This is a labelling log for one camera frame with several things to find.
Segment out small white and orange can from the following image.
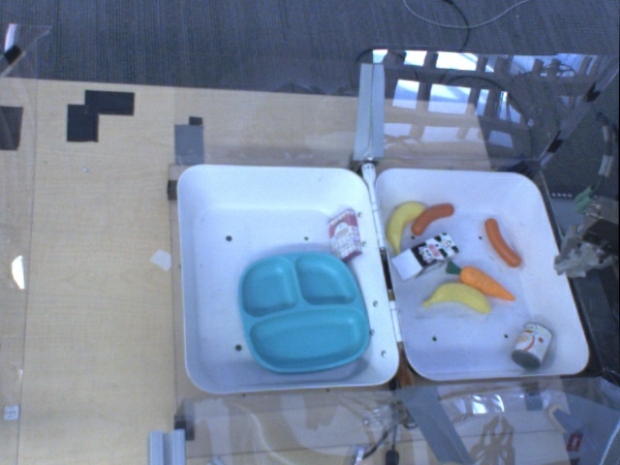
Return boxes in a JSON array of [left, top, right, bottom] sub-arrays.
[[511, 322, 553, 370]]

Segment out white plastic tray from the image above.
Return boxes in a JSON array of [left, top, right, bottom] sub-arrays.
[[374, 167, 591, 383], [175, 163, 401, 395]]

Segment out orange sausage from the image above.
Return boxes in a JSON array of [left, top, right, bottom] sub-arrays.
[[411, 202, 455, 236], [484, 217, 523, 268]]

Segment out orange carrot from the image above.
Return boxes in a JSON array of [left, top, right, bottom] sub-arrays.
[[445, 261, 516, 302]]

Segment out yellow banana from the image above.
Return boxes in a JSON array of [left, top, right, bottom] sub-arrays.
[[422, 282, 492, 315], [385, 201, 427, 255]]

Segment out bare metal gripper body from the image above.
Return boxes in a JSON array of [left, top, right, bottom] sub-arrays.
[[581, 206, 620, 260]]

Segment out red and white carton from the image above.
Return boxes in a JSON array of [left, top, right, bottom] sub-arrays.
[[327, 207, 364, 263]]

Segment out cow print carton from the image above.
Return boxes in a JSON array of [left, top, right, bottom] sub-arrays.
[[390, 232, 460, 281]]

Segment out blue divided plate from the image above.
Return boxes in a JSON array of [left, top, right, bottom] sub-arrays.
[[236, 251, 372, 375]]

